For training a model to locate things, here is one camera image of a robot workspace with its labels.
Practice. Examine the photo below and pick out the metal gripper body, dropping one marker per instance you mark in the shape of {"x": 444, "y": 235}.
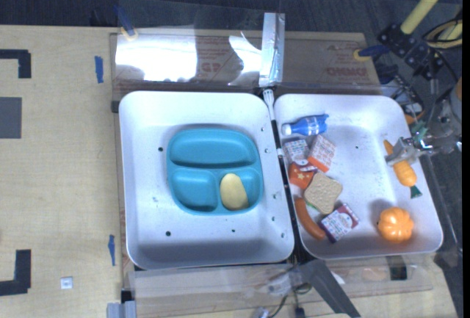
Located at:
{"x": 445, "y": 131}

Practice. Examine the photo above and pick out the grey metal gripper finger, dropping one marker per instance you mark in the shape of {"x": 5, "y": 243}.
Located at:
{"x": 411, "y": 144}
{"x": 397, "y": 158}

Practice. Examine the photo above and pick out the orange carrot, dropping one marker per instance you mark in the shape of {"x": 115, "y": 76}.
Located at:
{"x": 405, "y": 174}

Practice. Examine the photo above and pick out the white plastic tray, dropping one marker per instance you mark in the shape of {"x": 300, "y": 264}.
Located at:
{"x": 147, "y": 180}
{"x": 367, "y": 169}

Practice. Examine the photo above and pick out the orange pumpkin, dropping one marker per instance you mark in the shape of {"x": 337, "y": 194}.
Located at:
{"x": 395, "y": 224}

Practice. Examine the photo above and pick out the orange and white carton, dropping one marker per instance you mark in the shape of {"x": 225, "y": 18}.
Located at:
{"x": 321, "y": 153}

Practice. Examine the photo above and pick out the brown bread slice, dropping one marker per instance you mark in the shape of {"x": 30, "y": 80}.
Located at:
{"x": 323, "y": 192}

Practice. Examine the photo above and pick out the maroon and white carton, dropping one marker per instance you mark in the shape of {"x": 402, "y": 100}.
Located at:
{"x": 338, "y": 223}

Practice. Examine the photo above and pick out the blue plastic bottle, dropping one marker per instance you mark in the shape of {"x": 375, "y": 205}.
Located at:
{"x": 306, "y": 125}

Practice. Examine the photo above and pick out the orange packet with yellow star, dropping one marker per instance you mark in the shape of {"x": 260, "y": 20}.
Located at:
{"x": 299, "y": 177}

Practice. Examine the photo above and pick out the white carton with colourful print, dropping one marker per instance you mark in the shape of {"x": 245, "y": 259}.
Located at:
{"x": 294, "y": 150}

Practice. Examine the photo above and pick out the orange sausage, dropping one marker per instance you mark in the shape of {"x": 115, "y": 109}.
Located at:
{"x": 307, "y": 220}

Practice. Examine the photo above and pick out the yellow potato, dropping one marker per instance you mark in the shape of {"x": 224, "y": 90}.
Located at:
{"x": 234, "y": 191}

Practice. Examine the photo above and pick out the blue divided plate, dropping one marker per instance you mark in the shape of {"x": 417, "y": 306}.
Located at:
{"x": 205, "y": 151}

